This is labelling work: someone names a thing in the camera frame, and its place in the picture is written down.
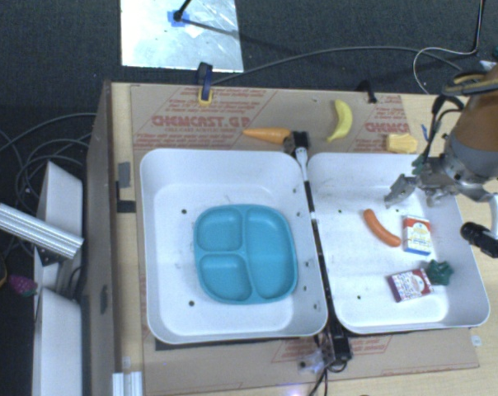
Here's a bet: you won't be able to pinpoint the brown cardboard board red print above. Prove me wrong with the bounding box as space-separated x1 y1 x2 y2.
129 83 481 382

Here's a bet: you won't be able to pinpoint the blue divided plate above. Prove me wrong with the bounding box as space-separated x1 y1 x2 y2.
193 204 299 304

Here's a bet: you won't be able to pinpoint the orange sausage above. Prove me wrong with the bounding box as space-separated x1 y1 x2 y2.
362 208 403 248

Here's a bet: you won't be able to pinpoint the yellow banana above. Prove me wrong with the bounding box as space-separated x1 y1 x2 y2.
325 98 354 144

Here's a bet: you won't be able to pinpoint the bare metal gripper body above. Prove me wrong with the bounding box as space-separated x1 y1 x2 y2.
416 156 498 206

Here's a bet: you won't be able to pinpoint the white and red carton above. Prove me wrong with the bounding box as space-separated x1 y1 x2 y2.
402 214 433 257

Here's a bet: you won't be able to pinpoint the red and white packet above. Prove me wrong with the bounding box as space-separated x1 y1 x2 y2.
387 267 435 304

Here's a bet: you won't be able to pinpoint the orange carrot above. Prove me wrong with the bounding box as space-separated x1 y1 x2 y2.
242 126 293 145

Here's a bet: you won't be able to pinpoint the black cylinder on white bracket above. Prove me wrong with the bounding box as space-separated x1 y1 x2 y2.
459 193 498 260

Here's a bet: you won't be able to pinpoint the white plastic tray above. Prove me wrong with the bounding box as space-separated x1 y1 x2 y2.
306 151 491 335
139 147 330 345

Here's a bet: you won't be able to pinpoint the green broccoli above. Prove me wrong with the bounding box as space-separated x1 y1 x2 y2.
422 259 454 286

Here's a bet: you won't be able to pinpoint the thin black and white rod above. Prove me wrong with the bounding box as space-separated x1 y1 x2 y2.
296 146 341 338

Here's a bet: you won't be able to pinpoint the purple grapes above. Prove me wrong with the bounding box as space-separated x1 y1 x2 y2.
7 274 40 298

